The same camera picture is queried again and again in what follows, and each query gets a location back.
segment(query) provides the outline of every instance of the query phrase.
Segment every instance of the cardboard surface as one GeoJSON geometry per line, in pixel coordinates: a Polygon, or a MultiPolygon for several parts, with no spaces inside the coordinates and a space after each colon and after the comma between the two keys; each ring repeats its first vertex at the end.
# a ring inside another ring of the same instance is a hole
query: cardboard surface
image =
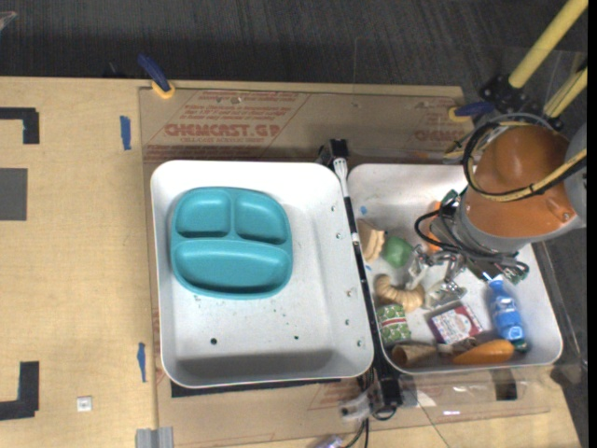
{"type": "Polygon", "coordinates": [[[161,100],[139,93],[145,162],[172,159],[305,160],[329,139],[347,139],[367,161],[439,160],[447,144],[470,131],[450,120],[453,90],[427,95],[344,92],[178,90],[161,100]]]}
{"type": "MultiPolygon", "coordinates": [[[[336,85],[175,84],[354,91],[336,85]]],[[[154,370],[151,360],[160,350],[152,318],[159,317],[150,297],[155,285],[144,192],[151,165],[144,170],[142,164],[138,99],[146,87],[145,80],[0,77],[2,105],[35,107],[41,139],[25,146],[14,121],[0,121],[0,165],[28,170],[27,220],[0,221],[0,401],[16,398],[21,361],[40,363],[39,410],[32,418],[1,421],[0,446],[133,447],[137,428],[158,426],[174,427],[176,446],[185,447],[312,446],[322,434],[352,433],[336,404],[354,393],[354,382],[172,399],[159,363],[154,370]],[[131,150],[123,147],[121,116],[131,120],[131,150]],[[146,383],[139,343],[145,344],[146,383]],[[92,397],[91,411],[77,411],[79,397],[92,397]]],[[[458,97],[456,89],[359,87],[371,94],[400,91],[458,97]]],[[[472,381],[462,391],[464,397],[482,392],[479,403],[466,404],[466,417],[461,410],[459,419],[469,421],[440,423],[436,431],[430,419],[454,415],[439,406],[426,413],[405,408],[391,422],[372,424],[370,445],[578,446],[562,391],[547,376],[527,384],[518,410],[508,403],[505,412],[491,390],[473,388],[482,385],[472,381]]],[[[427,396],[446,402],[454,391],[433,389],[427,396]]]]}

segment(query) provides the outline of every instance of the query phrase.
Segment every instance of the yellow pole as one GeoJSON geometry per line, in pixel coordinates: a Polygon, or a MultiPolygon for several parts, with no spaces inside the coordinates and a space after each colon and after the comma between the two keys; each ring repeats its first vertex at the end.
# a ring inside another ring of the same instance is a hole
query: yellow pole
{"type": "Polygon", "coordinates": [[[522,88],[524,86],[588,6],[589,0],[568,0],[566,2],[510,75],[508,82],[512,88],[522,88]]]}
{"type": "Polygon", "coordinates": [[[564,109],[572,103],[578,94],[587,88],[589,80],[589,67],[585,67],[571,75],[559,90],[549,99],[543,108],[543,112],[548,118],[557,118],[564,109]]]}

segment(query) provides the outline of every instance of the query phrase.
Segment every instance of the black bracket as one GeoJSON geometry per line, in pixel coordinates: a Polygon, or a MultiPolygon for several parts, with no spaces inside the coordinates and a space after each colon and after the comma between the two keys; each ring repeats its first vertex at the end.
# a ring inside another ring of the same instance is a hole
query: black bracket
{"type": "Polygon", "coordinates": [[[39,113],[35,108],[0,108],[0,119],[20,119],[22,121],[22,143],[39,144],[39,113]]]}
{"type": "Polygon", "coordinates": [[[518,399],[516,380],[510,369],[497,369],[492,371],[493,385],[495,386],[495,399],[498,401],[512,401],[518,399]]]}
{"type": "MultiPolygon", "coordinates": [[[[348,158],[350,152],[348,150],[348,142],[345,139],[330,139],[327,146],[319,148],[317,162],[330,168],[334,171],[334,160],[336,158],[348,158]]],[[[356,221],[354,219],[353,203],[350,196],[344,197],[344,204],[346,206],[346,214],[348,215],[348,223],[351,232],[356,232],[356,221]]],[[[361,288],[364,293],[365,306],[369,320],[369,329],[373,339],[373,368],[377,372],[377,378],[380,383],[382,392],[382,408],[381,412],[387,413],[397,409],[403,404],[402,393],[398,383],[399,373],[394,370],[384,356],[384,348],[382,345],[382,338],[379,333],[377,324],[377,316],[375,314],[375,307],[370,296],[370,288],[367,280],[367,273],[365,264],[361,256],[361,246],[359,243],[353,244],[354,255],[356,260],[356,267],[358,269],[359,277],[361,279],[361,288]]]]}
{"type": "MultiPolygon", "coordinates": [[[[490,79],[480,90],[479,96],[487,102],[493,103],[495,109],[500,113],[530,113],[541,117],[543,108],[537,101],[529,98],[521,88],[514,88],[508,81],[509,75],[498,75],[490,79]]],[[[524,121],[523,117],[513,118],[524,121]]],[[[547,119],[554,130],[563,129],[563,123],[560,118],[547,119]]],[[[534,119],[528,119],[528,122],[535,123],[534,119]]]]}
{"type": "Polygon", "coordinates": [[[21,362],[19,395],[0,403],[0,421],[32,418],[39,410],[39,362],[21,362]]]}

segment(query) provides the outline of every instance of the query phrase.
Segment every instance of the white tray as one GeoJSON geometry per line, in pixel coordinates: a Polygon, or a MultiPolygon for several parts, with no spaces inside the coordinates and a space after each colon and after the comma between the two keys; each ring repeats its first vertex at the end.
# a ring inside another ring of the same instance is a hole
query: white tray
{"type": "Polygon", "coordinates": [[[373,359],[339,180],[315,163],[169,161],[151,178],[163,367],[189,388],[355,377],[373,359]],[[250,301],[198,296],[169,258],[169,223],[186,191],[265,192],[286,211],[294,268],[279,293],[250,301]]]}
{"type": "MultiPolygon", "coordinates": [[[[396,235],[417,245],[422,240],[414,231],[417,217],[430,212],[436,201],[441,201],[451,190],[461,191],[466,181],[461,166],[421,164],[362,164],[356,166],[348,177],[348,188],[352,197],[354,217],[364,219],[388,235],[396,235]]],[[[516,285],[516,300],[526,331],[530,351],[522,357],[512,358],[502,365],[485,368],[549,365],[562,353],[562,335],[551,307],[551,302],[537,265],[535,253],[530,245],[520,251],[519,259],[530,266],[529,275],[516,285]]],[[[396,269],[382,258],[366,266],[368,283],[373,292],[377,275],[387,273],[395,282],[396,269]]],[[[430,287],[440,280],[445,266],[432,267],[423,280],[424,287],[430,287]]],[[[483,328],[494,330],[488,310],[486,285],[469,270],[455,279],[459,286],[467,288],[462,302],[471,307],[483,328]]],[[[412,340],[433,343],[435,341],[428,327],[425,315],[429,311],[417,309],[407,314],[412,331],[412,340]]],[[[406,373],[458,372],[478,370],[479,366],[463,367],[451,363],[436,366],[407,369],[393,364],[406,373]]]]}

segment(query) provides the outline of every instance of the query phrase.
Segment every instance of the toy food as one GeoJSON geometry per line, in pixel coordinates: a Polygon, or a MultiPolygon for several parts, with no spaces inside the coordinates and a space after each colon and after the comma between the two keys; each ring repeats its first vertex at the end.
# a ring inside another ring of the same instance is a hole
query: toy food
{"type": "Polygon", "coordinates": [[[452,359],[458,365],[482,365],[507,362],[514,355],[514,345],[505,339],[496,339],[477,345],[452,359]]]}
{"type": "Polygon", "coordinates": [[[483,332],[472,309],[463,303],[431,314],[427,324],[439,343],[459,343],[483,332]]]}
{"type": "Polygon", "coordinates": [[[430,343],[399,343],[392,349],[392,361],[400,367],[412,367],[437,355],[430,343]]]}
{"type": "Polygon", "coordinates": [[[384,346],[392,346],[410,339],[409,324],[404,307],[399,303],[384,305],[375,312],[384,346]]]}
{"type": "Polygon", "coordinates": [[[412,253],[412,245],[404,239],[390,236],[383,244],[382,257],[395,269],[400,269],[408,261],[412,253]]]}
{"type": "Polygon", "coordinates": [[[362,219],[356,221],[356,229],[358,230],[358,236],[361,240],[363,259],[365,259],[366,262],[371,263],[380,256],[383,243],[385,242],[385,235],[383,231],[378,231],[362,219]]]}
{"type": "Polygon", "coordinates": [[[388,275],[380,275],[375,280],[375,293],[383,304],[399,303],[404,307],[405,312],[412,312],[423,305],[425,290],[417,286],[413,290],[397,288],[390,284],[388,275]]]}

